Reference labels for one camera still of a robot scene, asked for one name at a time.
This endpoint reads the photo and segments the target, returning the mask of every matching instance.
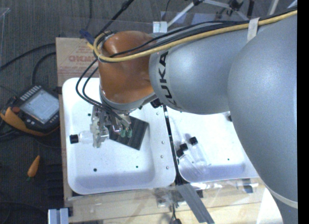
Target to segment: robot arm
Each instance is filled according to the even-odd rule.
[[[263,23],[248,43],[239,26],[221,24],[211,33],[211,26],[199,25],[166,38],[141,32],[97,38],[101,101],[122,117],[156,98],[182,112],[230,111],[284,223],[297,223],[297,11]],[[140,51],[136,46],[146,41]]]

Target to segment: dark gray floor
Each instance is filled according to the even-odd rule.
[[[15,57],[42,45],[55,43],[58,36],[78,37],[78,30],[88,23],[91,14],[92,31],[96,32],[102,19],[108,20],[120,9],[126,0],[0,0],[0,7],[8,7],[11,12],[5,19],[2,62],[5,64]],[[190,1],[172,0],[169,12],[179,12]],[[294,0],[280,0],[276,13],[282,12]],[[151,23],[161,19],[161,11],[168,0],[135,0],[118,18],[122,21]],[[271,0],[256,0],[253,16],[265,16]],[[240,11],[247,13],[248,0]],[[215,14],[221,8],[200,4],[190,13]],[[31,85],[31,74],[35,63],[47,53],[55,51],[54,46],[31,53],[0,71],[0,85],[22,91]],[[40,64],[36,72],[36,83],[51,89],[57,86],[56,57],[51,56]],[[0,87],[0,107],[13,93]],[[54,134],[45,145],[59,146],[59,135]],[[39,176],[27,182],[26,173],[36,155],[42,157]],[[46,185],[47,170],[51,165],[61,165],[59,149],[48,148],[29,136],[12,137],[0,141],[0,202],[18,201],[31,204],[47,211],[62,206],[61,197],[49,197]],[[5,223],[45,223],[46,214],[32,207],[19,204],[0,205],[0,223],[11,209]]]

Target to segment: carrot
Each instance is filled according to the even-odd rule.
[[[29,181],[31,178],[33,178],[37,171],[38,171],[38,168],[39,168],[39,162],[40,162],[40,156],[38,155],[35,160],[32,162],[31,166],[29,167],[29,170],[28,170],[28,178],[27,178],[27,181]]]

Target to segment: yellow cable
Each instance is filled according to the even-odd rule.
[[[286,19],[286,18],[288,18],[292,15],[295,15],[295,14],[297,14],[297,10],[291,11],[291,12],[286,13],[286,14],[278,15],[278,16],[275,16],[275,17],[272,17],[272,18],[269,18],[269,19],[266,19],[266,20],[259,21],[258,25],[263,26],[263,25],[267,25],[267,24],[270,24],[270,23],[275,23],[275,22],[281,21],[283,19]],[[139,53],[136,53],[136,54],[133,54],[133,55],[116,57],[116,58],[103,56],[98,51],[97,43],[98,43],[99,39],[102,38],[105,35],[104,33],[102,33],[98,37],[96,37],[96,39],[93,43],[93,48],[94,48],[95,54],[100,59],[102,59],[104,61],[107,61],[107,62],[124,62],[124,61],[129,61],[129,60],[132,60],[132,59],[136,59],[138,57],[147,56],[147,55],[150,55],[152,53],[156,53],[158,51],[167,50],[167,49],[174,47],[176,45],[187,43],[187,42],[190,42],[190,41],[199,40],[199,39],[202,39],[202,38],[210,37],[210,36],[221,34],[221,33],[246,29],[246,28],[248,28],[248,26],[249,26],[249,23],[241,24],[241,25],[235,25],[235,26],[231,26],[231,27],[227,27],[227,28],[220,28],[220,29],[217,29],[217,30],[208,31],[208,32],[196,34],[196,35],[184,38],[184,39],[180,39],[180,40],[177,40],[177,41],[174,41],[174,42],[171,42],[171,43],[168,43],[168,44],[165,44],[165,45],[153,48],[153,49],[149,49],[149,50],[144,51],[144,52],[139,52]]]

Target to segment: orange carrot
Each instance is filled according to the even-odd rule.
[[[29,167],[29,170],[28,170],[28,181],[33,178],[37,171],[38,171],[38,168],[39,168],[39,162],[40,162],[40,156],[38,155],[35,160],[32,162],[31,166]]]

